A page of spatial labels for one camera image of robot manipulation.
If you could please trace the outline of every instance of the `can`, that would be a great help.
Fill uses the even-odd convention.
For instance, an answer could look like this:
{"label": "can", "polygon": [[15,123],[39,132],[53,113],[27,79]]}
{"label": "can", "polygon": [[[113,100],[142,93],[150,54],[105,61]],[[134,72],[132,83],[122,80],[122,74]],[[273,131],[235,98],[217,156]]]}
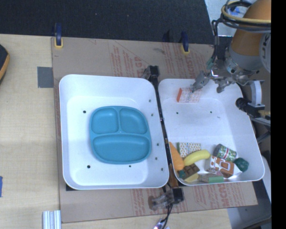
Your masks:
{"label": "can", "polygon": [[213,156],[223,158],[226,161],[233,162],[236,159],[236,152],[222,144],[218,144],[213,152]]}

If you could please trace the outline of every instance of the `light wood surface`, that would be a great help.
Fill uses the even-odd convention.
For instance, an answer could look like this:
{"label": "light wood surface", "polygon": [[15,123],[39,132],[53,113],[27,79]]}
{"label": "light wood surface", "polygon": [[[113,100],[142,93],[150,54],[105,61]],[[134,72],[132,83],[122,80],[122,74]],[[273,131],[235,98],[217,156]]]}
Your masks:
{"label": "light wood surface", "polygon": [[[0,86],[0,229],[40,229],[42,212],[60,209],[53,89],[38,88],[37,82],[37,67],[52,67],[51,38],[0,34],[0,44],[10,53]],[[61,228],[148,229],[159,218],[67,223]],[[231,228],[226,209],[171,214],[167,226]]]}

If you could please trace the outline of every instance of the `banana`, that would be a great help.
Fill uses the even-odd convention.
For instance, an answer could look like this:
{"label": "banana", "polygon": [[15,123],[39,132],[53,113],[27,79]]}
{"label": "banana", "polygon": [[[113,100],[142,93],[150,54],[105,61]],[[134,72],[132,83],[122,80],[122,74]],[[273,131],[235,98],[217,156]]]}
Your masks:
{"label": "banana", "polygon": [[211,154],[209,153],[208,150],[206,149],[198,150],[192,152],[191,154],[189,154],[187,157],[184,158],[184,165],[190,166],[199,160],[208,159],[209,157],[211,157]]}

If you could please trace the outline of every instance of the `white tray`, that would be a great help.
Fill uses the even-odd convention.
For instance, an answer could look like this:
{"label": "white tray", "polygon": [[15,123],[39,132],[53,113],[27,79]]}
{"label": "white tray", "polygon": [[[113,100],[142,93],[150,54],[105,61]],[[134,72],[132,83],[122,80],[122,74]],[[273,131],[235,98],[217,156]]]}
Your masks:
{"label": "white tray", "polygon": [[[219,143],[237,152],[249,162],[249,168],[242,174],[225,179],[225,183],[256,181],[264,176],[265,167],[255,138],[249,116],[239,110],[235,102],[242,96],[237,84],[230,85],[223,92],[216,92],[217,84],[210,81],[202,88],[197,103],[178,103],[176,97],[180,87],[190,87],[194,80],[165,79],[159,83],[159,95],[165,129],[170,142],[200,143],[202,149],[211,154]],[[195,163],[199,173],[205,173],[205,160]],[[188,186],[205,185],[195,181]]]}
{"label": "white tray", "polygon": [[[153,85],[141,78],[70,74],[59,84],[62,169],[74,189],[152,188],[169,177],[163,133]],[[142,162],[107,164],[92,153],[89,119],[103,106],[127,106],[148,122],[152,150]]]}

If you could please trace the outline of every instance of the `brown cardboard sheet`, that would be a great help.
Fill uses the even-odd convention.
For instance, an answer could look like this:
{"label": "brown cardboard sheet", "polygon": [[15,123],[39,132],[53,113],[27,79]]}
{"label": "brown cardboard sheet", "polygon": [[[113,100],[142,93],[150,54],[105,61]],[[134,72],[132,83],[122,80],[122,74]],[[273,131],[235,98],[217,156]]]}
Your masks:
{"label": "brown cardboard sheet", "polygon": [[[180,43],[63,38],[55,48],[51,39],[54,101],[58,150],[62,223],[166,214],[153,211],[148,200],[162,188],[73,190],[62,175],[59,81],[68,74],[141,77],[148,65],[159,66],[159,82],[165,78],[195,79],[212,55],[210,45],[190,44],[184,55]],[[252,182],[183,187],[184,201],[172,213],[256,205]]]}

